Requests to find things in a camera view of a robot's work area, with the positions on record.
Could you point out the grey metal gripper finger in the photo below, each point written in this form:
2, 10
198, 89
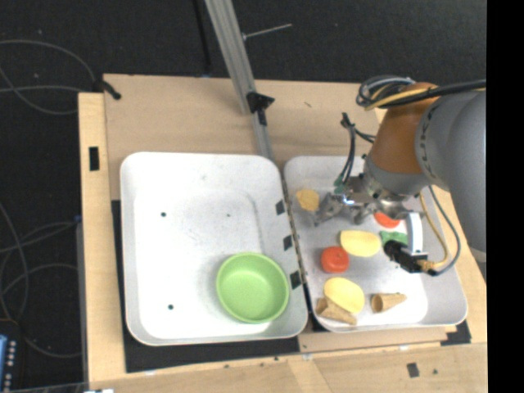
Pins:
326, 211
362, 216

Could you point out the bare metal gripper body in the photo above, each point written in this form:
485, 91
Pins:
360, 197

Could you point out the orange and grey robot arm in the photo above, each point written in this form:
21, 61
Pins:
450, 137

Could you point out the small yellow crisp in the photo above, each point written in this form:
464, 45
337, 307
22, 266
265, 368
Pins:
307, 199

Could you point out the orange red tomato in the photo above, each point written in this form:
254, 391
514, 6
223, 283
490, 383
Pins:
385, 220
335, 259

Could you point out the green toy vegetable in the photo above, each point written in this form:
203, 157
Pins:
395, 236

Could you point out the thin black and white rod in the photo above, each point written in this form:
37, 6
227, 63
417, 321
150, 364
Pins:
295, 236

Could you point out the white plastic tray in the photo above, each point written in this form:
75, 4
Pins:
393, 276
188, 227

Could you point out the brown ice cream cone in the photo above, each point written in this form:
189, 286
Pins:
336, 314
387, 301

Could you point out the green bowl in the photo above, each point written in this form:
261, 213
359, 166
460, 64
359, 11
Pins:
251, 287

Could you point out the pale wooden board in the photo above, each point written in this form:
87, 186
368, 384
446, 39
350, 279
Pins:
184, 117

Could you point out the black cylinder on white bracket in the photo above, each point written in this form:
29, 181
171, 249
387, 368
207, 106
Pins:
403, 254

